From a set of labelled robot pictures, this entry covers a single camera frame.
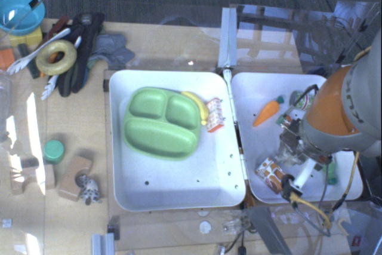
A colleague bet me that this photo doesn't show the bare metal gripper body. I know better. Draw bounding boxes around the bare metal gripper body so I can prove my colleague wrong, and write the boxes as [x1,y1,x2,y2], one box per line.
[279,117,331,165]

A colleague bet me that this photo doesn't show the clear plastic bottle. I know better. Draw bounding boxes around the clear plastic bottle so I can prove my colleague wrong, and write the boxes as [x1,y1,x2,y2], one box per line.
[273,142,304,168]

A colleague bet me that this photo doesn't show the white plastic tray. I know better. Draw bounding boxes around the white plastic tray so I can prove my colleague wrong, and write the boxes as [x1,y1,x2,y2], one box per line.
[231,72,364,204]
[108,69,247,213]

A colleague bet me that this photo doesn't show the orange carrot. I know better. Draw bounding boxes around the orange carrot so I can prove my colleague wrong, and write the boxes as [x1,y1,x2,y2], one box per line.
[252,95,285,128]

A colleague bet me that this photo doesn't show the white can with green print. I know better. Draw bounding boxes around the white can with green print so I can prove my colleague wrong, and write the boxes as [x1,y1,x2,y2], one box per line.
[289,90,318,112]

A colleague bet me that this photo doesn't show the brown and white carton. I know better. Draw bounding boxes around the brown and white carton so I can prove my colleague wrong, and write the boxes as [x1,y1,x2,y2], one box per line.
[254,156,288,195]

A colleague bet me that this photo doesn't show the green bottle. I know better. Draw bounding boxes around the green bottle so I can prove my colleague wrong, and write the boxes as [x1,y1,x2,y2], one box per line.
[323,158,340,186]

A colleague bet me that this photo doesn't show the orange and white carton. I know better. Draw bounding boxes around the orange and white carton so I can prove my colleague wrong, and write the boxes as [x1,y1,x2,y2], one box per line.
[205,97,226,134]

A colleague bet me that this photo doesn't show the yellow banana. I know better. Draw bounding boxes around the yellow banana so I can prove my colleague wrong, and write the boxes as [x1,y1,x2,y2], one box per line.
[180,91,210,126]

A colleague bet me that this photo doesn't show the green divided plate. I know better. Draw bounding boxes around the green divided plate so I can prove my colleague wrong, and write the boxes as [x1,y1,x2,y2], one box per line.
[122,86,202,162]

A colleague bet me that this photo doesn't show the grey cloth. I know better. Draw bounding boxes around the grey cloth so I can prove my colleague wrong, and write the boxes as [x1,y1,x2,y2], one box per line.
[88,33,136,66]

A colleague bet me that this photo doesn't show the spotted toy animal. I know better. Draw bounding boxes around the spotted toy animal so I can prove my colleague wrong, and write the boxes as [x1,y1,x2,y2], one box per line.
[75,173,102,206]

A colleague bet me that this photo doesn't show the brown wooden block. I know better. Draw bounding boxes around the brown wooden block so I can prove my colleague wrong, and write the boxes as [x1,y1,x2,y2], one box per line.
[10,157,57,195]
[57,155,92,202]

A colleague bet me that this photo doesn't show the black cloth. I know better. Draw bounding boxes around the black cloth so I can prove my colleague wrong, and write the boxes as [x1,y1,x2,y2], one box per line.
[56,12,106,98]

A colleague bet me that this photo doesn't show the dark green block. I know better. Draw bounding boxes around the dark green block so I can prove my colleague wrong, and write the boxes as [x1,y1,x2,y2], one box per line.
[17,42,41,79]

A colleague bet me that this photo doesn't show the yellow block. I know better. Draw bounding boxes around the yellow block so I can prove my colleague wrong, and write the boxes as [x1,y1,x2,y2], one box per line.
[8,26,44,47]

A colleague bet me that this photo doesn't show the clear glass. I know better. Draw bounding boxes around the clear glass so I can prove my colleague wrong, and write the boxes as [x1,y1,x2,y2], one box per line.
[0,69,14,143]

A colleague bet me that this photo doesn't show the orange cube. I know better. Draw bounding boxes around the orange cube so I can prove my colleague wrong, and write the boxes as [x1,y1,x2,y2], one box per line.
[0,48,16,70]

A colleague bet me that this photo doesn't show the blue bowl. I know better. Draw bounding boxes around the blue bowl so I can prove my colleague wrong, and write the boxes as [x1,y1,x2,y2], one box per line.
[0,0,47,37]

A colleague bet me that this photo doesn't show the black cylinder on white bracket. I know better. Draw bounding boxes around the black cylinder on white bracket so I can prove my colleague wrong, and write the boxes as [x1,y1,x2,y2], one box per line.
[280,157,318,201]

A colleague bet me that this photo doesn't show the yellow doughnut ring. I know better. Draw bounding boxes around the yellow doughnut ring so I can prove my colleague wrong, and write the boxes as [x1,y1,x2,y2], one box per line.
[35,39,78,76]

